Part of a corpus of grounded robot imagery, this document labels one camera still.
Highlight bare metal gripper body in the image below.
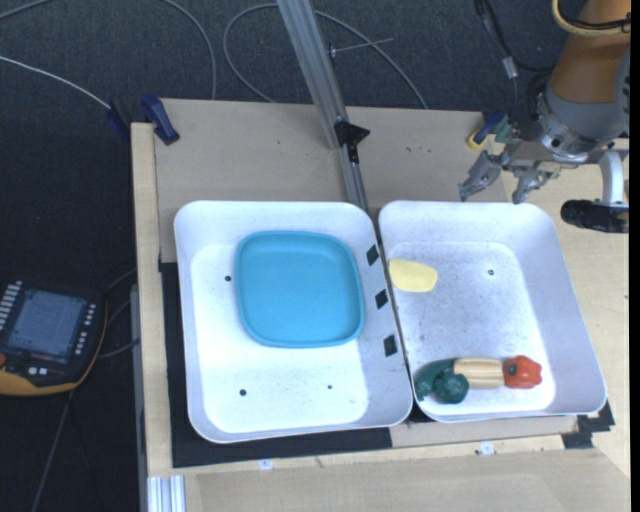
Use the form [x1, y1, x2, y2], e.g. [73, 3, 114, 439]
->
[499, 117, 614, 176]

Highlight yellow oval toy food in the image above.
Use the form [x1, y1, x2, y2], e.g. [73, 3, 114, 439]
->
[388, 257, 440, 294]

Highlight white plastic tray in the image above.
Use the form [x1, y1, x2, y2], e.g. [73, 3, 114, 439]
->
[377, 199, 609, 424]
[172, 199, 415, 445]

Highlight red bell pepper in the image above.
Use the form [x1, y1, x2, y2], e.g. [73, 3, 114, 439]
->
[501, 354, 544, 391]

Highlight pale yellow corn cob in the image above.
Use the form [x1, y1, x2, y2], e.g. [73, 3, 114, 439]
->
[452, 356, 507, 391]

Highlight dark green curved toy vegetable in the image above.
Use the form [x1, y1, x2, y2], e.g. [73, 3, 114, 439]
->
[413, 358, 457, 402]

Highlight green broccoli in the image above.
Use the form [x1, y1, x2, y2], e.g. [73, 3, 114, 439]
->
[431, 372, 472, 405]

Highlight blue plate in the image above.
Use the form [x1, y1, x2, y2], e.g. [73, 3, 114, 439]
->
[234, 230, 366, 350]

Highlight brown cardboard board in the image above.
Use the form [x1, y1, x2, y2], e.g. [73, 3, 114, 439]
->
[151, 97, 581, 450]

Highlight brown cardboard sheet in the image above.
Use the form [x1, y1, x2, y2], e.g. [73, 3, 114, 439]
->
[193, 448, 631, 512]

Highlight black cylinder on white bracket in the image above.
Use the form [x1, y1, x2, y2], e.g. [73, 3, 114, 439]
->
[559, 149, 630, 235]

